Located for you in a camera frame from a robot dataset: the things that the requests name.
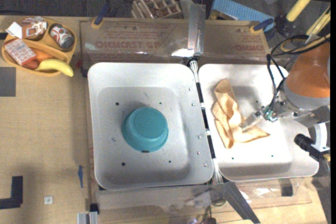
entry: tan towel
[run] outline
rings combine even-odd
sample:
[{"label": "tan towel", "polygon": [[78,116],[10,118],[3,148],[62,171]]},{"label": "tan towel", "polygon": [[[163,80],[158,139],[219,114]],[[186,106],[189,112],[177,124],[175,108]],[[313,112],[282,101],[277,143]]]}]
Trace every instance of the tan towel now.
[{"label": "tan towel", "polygon": [[226,148],[235,143],[246,143],[269,136],[254,125],[245,131],[239,125],[244,121],[228,79],[222,80],[215,89],[217,102],[212,108],[218,133]]}]

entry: wooden table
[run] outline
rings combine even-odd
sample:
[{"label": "wooden table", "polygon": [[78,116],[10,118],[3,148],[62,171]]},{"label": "wooden table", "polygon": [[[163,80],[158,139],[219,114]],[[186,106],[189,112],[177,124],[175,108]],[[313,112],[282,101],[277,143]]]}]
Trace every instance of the wooden table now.
[{"label": "wooden table", "polygon": [[[0,33],[20,16],[0,16]],[[79,37],[81,17],[51,17],[71,27]],[[23,176],[23,204],[0,210],[0,223],[76,223],[87,212],[89,187],[88,127],[85,86],[87,79],[75,65],[80,44],[71,61],[75,75],[40,77],[16,71],[16,97],[0,97],[0,199],[11,196],[12,176]],[[0,67],[9,65],[0,57]],[[78,177],[83,167],[83,188]],[[311,202],[255,209],[261,223],[327,223],[316,189],[307,179]],[[44,204],[45,196],[53,203]],[[216,213],[218,223],[251,223],[234,212]],[[101,223],[113,223],[100,216]],[[168,223],[166,219],[151,223]]]}]

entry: can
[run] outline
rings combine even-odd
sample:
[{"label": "can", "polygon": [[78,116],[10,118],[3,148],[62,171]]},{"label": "can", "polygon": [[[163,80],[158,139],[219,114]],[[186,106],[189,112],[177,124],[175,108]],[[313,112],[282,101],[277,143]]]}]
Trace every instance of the can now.
[{"label": "can", "polygon": [[63,49],[70,48],[75,41],[74,36],[60,24],[51,28],[50,35]]}]

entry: fruit bowl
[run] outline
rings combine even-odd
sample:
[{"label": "fruit bowl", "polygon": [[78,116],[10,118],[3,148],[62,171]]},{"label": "fruit bowl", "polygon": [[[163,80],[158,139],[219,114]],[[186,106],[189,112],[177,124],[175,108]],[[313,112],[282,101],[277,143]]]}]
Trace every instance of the fruit bowl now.
[{"label": "fruit bowl", "polygon": [[[35,40],[27,39],[27,38],[23,38],[22,40],[25,42],[25,44],[28,47],[42,50],[50,54],[51,56],[53,56],[53,58],[59,59],[69,64],[72,59],[72,55],[74,54],[75,49],[76,49],[77,36],[75,35],[74,31],[72,31],[68,26],[62,24],[62,26],[66,30],[68,30],[75,38],[75,41],[73,42],[72,46],[70,46],[70,48],[63,49],[57,44],[57,42],[49,34],[50,29],[52,29],[56,24],[61,24],[61,23],[51,20],[49,18],[43,18],[43,19],[47,21],[47,29],[44,32],[44,34]],[[29,73],[33,73],[33,74],[37,74],[37,75],[45,76],[45,77],[54,77],[54,76],[61,74],[61,72],[57,70],[33,70],[33,69],[29,69],[29,68],[19,65],[5,50],[5,45],[13,41],[14,39],[17,39],[17,37],[8,34],[6,39],[4,40],[4,45],[2,46],[2,49],[1,49],[2,55],[5,61],[9,65],[16,67],[18,69],[25,70]]]}]

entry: teal bowl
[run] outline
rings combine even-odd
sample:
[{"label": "teal bowl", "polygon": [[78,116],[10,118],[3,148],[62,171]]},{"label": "teal bowl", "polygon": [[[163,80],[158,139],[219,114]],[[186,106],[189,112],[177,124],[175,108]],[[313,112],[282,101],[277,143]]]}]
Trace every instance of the teal bowl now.
[{"label": "teal bowl", "polygon": [[123,137],[137,151],[157,151],[168,139],[167,120],[157,109],[136,109],[124,121]]}]

